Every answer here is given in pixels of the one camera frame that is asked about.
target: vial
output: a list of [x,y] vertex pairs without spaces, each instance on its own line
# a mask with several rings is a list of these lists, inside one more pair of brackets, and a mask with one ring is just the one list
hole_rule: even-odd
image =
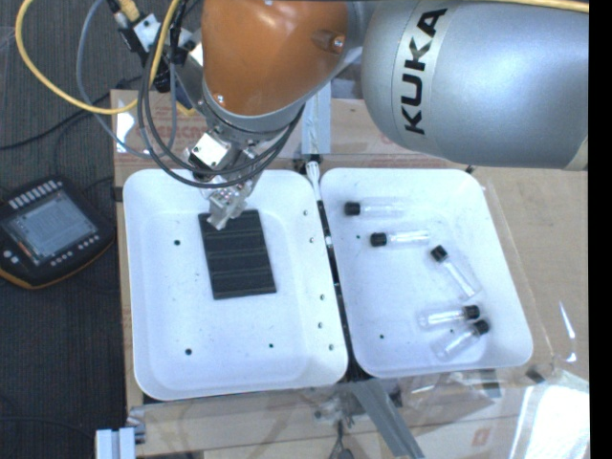
[[423,329],[442,328],[453,323],[480,318],[480,308],[475,304],[461,307],[429,309],[417,315],[419,325]]
[[405,211],[405,204],[389,197],[369,197],[344,204],[344,214],[347,216],[393,218],[401,217]]
[[450,332],[441,339],[435,340],[431,349],[440,361],[450,361],[458,354],[473,346],[480,338],[491,330],[485,319],[470,323],[456,332]]
[[438,245],[431,252],[433,259],[446,269],[448,274],[453,278],[461,289],[460,297],[469,299],[480,291],[480,287],[475,282],[470,282],[466,275],[450,260],[447,251]]
[[429,241],[429,231],[426,229],[414,229],[412,231],[377,232],[370,235],[370,245],[372,247],[404,247],[427,243]]

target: gray cable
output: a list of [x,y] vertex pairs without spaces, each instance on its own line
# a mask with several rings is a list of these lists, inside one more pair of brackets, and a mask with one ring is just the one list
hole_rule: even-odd
[[[89,9],[87,16],[85,17],[85,22],[83,23],[83,28],[81,30],[80,39],[78,41],[78,51],[76,54],[76,84],[78,86],[78,90],[81,96],[83,97],[83,100],[89,105],[92,105],[92,101],[90,97],[87,95],[87,92],[85,91],[85,86],[83,84],[83,57],[85,55],[85,41],[87,39],[87,33],[89,32],[89,28],[91,27],[92,19],[94,18],[94,15],[98,11],[100,5],[104,3],[104,1],[105,0],[96,0],[94,2],[94,5],[92,5],[92,7]],[[108,126],[108,124],[104,121],[104,119],[99,114],[94,114],[94,117],[99,122],[99,124],[102,126],[106,134],[108,134],[113,139],[114,142],[116,142],[121,147],[123,147],[125,151],[127,151],[131,155],[134,155],[136,157],[143,158],[146,160],[149,160],[151,158],[148,153],[137,151],[134,148],[131,148],[130,146],[125,144],[125,142],[123,142],[122,140],[120,140],[117,137],[117,135],[113,133],[112,129]],[[177,129],[176,122],[177,122],[177,114],[176,114],[176,92],[175,92],[174,96],[172,97],[172,133],[170,135],[170,141],[168,142],[168,148],[172,147],[174,143],[174,139],[176,138],[176,129]]]

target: dark gray carpet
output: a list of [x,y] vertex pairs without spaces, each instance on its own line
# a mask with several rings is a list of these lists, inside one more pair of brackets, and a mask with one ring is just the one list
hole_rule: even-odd
[[[22,1],[0,0],[0,27],[13,27]],[[136,1],[160,20],[170,2]],[[26,18],[24,35],[34,63],[74,96],[78,38],[93,2],[39,0]],[[90,36],[85,83],[92,98],[141,73],[106,8],[96,16]],[[41,85],[14,45],[0,87],[6,92],[0,197],[49,173],[62,173],[114,220],[113,145],[98,123],[84,115],[22,144],[78,109]],[[27,291],[0,279],[0,457],[89,458],[96,429],[123,426],[125,415],[117,247],[47,289]]]

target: white tray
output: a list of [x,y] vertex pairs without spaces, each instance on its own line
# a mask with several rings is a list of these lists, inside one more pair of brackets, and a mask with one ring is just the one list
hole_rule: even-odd
[[[400,378],[426,373],[516,366],[533,342],[481,186],[459,170],[351,169],[328,171],[321,193],[339,265],[356,359],[370,375]],[[396,198],[406,212],[396,219],[346,216],[344,203],[367,197]],[[374,231],[428,230],[430,242],[404,250],[372,248]],[[484,308],[491,330],[451,361],[430,344],[449,329],[423,331],[417,312],[461,304],[429,251],[443,245],[471,267],[482,291],[469,300]]]
[[270,295],[212,298],[198,224],[208,201],[199,189],[143,170],[125,183],[123,203],[134,368],[146,394],[177,400],[329,385],[344,375],[333,279],[303,177],[266,171],[249,198],[273,268]]

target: black cap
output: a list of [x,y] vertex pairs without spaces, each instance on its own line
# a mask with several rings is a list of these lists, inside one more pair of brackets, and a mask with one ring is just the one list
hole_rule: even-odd
[[372,247],[384,247],[386,245],[386,234],[372,233],[370,235],[370,245]]
[[464,306],[463,312],[466,315],[466,319],[478,319],[480,317],[480,308],[475,304]]
[[361,213],[361,204],[360,203],[346,203],[344,205],[344,214],[347,216],[359,216]]
[[485,319],[479,319],[478,321],[473,323],[473,327],[478,332],[478,335],[485,335],[486,333],[489,332],[489,330],[491,330],[491,326],[489,325],[489,322],[486,321]]
[[438,245],[435,249],[431,251],[431,256],[435,259],[436,262],[442,262],[445,258],[448,257],[448,253],[442,245]]

